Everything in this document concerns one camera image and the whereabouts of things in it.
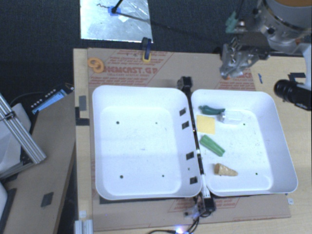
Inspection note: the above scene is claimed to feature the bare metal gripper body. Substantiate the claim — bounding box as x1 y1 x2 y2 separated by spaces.
229 0 308 59

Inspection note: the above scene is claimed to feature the yellow cheese slice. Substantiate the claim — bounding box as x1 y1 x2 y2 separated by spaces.
196 115 216 136

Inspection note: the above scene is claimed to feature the brown cardboard board red print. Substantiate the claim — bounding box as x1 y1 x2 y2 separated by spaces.
87 48 292 232

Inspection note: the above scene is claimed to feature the green okra pod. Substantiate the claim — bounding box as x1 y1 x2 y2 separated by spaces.
199 134 226 157

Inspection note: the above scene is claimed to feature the white plastic tray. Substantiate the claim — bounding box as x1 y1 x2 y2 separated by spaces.
191 89 299 197
92 84 203 201

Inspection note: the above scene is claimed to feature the tan ice cream cone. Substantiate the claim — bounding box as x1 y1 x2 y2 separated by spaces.
214 162 239 177

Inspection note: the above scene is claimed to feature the orange pretzel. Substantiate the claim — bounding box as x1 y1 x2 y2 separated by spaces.
87 58 105 74

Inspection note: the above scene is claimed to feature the black cylinder on white bracket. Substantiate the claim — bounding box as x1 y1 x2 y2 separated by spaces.
273 42 312 111

